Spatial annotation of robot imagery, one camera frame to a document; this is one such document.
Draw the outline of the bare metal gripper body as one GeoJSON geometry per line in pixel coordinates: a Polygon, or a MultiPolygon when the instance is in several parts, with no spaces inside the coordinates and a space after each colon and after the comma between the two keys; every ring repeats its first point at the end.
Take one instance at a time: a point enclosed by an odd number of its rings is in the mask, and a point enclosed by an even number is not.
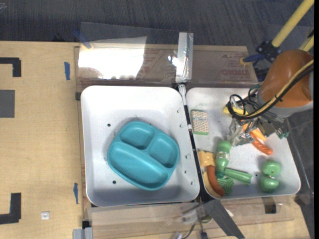
{"type": "Polygon", "coordinates": [[[277,116],[275,114],[261,114],[254,116],[253,120],[256,127],[261,133],[269,137],[272,134],[276,134],[279,139],[287,138],[290,130],[288,128],[287,119],[277,116]]]}

